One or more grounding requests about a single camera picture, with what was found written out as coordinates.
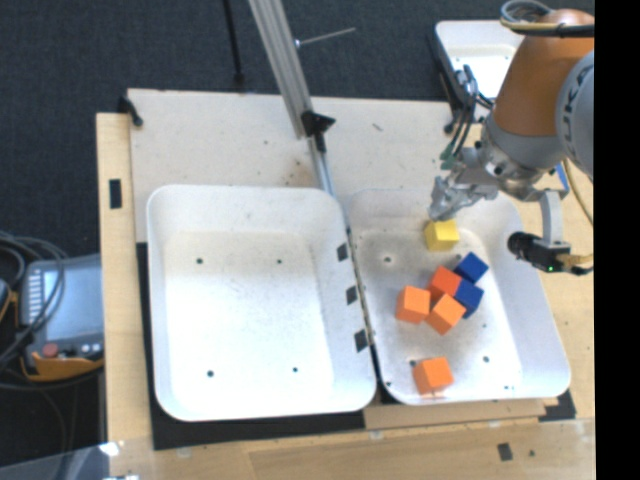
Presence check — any blue cube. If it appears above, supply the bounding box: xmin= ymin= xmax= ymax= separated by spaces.
xmin=453 ymin=279 xmax=486 ymax=320
xmin=453 ymin=251 xmax=490 ymax=285

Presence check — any black cylinder on white bracket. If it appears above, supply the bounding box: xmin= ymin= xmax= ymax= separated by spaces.
xmin=506 ymin=189 xmax=572 ymax=272

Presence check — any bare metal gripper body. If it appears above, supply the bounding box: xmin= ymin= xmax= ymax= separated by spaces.
xmin=448 ymin=143 xmax=547 ymax=205

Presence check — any orange cube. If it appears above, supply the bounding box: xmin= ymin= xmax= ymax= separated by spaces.
xmin=412 ymin=356 xmax=456 ymax=396
xmin=394 ymin=285 xmax=433 ymax=326
xmin=425 ymin=293 xmax=468 ymax=337
xmin=428 ymin=265 xmax=464 ymax=303

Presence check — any pale flat board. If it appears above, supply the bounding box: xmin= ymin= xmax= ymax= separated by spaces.
xmin=126 ymin=87 xmax=490 ymax=243

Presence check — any white plastic tray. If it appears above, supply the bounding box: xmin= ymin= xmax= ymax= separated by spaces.
xmin=145 ymin=183 xmax=378 ymax=423
xmin=344 ymin=187 xmax=573 ymax=407

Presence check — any yellow cube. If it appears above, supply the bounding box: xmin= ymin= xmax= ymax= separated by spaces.
xmin=423 ymin=218 xmax=461 ymax=253

